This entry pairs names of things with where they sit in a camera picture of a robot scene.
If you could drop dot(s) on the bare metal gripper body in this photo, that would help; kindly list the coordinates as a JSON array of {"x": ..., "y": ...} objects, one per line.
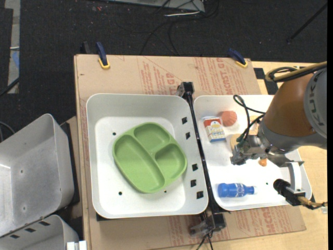
[{"x": 251, "y": 147}]

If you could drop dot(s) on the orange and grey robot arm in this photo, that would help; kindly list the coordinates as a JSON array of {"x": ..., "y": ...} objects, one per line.
[{"x": 288, "y": 113}]

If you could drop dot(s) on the beige toy bread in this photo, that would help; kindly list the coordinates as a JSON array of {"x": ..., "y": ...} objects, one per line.
[{"x": 235, "y": 140}]

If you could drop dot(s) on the small orange toy carrot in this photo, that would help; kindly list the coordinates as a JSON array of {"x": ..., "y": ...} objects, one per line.
[{"x": 263, "y": 162}]

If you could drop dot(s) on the white plastic tray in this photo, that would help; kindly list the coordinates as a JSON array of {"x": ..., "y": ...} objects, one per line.
[
  {"x": 104, "y": 165},
  {"x": 234, "y": 170}
]

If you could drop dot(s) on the orange round toy food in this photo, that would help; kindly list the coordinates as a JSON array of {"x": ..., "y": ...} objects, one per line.
[{"x": 229, "y": 118}]

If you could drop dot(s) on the red white and blue carton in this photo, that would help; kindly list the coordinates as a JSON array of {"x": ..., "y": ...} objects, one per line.
[{"x": 214, "y": 130}]

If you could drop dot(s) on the blue plastic bottle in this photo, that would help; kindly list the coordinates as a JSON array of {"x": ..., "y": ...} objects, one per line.
[{"x": 232, "y": 190}]

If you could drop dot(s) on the thin black and white rod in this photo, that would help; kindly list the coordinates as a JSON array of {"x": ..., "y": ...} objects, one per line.
[{"x": 200, "y": 144}]

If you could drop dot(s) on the green divided plate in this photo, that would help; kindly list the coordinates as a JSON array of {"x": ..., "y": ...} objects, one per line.
[{"x": 145, "y": 155}]

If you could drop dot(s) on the brown cardboard board red print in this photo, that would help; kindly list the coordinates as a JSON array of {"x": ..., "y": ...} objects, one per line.
[{"x": 145, "y": 72}]

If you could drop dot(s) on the black cylinder on white bracket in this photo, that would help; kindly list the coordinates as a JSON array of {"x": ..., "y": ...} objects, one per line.
[{"x": 284, "y": 187}]

